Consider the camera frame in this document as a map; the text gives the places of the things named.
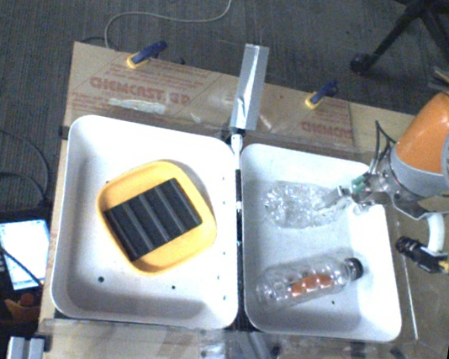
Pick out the crushed clear plastic bottle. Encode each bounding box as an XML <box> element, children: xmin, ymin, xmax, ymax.
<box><xmin>259</xmin><ymin>176</ymin><xmax>354</xmax><ymax>240</ymax></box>

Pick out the black ribbed block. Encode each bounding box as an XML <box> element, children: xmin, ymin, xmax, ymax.
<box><xmin>95</xmin><ymin>166</ymin><xmax>210</xmax><ymax>273</ymax></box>

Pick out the brown cardboard board red print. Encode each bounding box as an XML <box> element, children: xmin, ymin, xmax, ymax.
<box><xmin>19</xmin><ymin>40</ymin><xmax>449</xmax><ymax>359</ymax></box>

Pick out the black office chair base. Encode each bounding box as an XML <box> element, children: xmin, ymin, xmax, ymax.
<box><xmin>300</xmin><ymin>0</ymin><xmax>449</xmax><ymax>90</ymax></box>

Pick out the white plastic tray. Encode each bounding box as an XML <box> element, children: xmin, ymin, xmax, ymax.
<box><xmin>38</xmin><ymin>110</ymin><xmax>267</xmax><ymax>346</ymax></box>
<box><xmin>211</xmin><ymin>140</ymin><xmax>429</xmax><ymax>356</ymax></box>

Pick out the black cylinder on white bracket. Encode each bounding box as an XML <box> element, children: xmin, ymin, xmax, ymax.
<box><xmin>391</xmin><ymin>206</ymin><xmax>449</xmax><ymax>276</ymax></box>

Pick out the clear bottle with orange label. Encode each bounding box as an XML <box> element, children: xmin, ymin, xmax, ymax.
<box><xmin>252</xmin><ymin>241</ymin><xmax>367</xmax><ymax>325</ymax></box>

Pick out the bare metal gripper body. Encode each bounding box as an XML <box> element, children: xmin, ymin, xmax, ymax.
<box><xmin>346</xmin><ymin>165</ymin><xmax>437</xmax><ymax>223</ymax></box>

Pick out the yellow plate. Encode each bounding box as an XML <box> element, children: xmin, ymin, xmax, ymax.
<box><xmin>84</xmin><ymin>149</ymin><xmax>229</xmax><ymax>285</ymax></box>

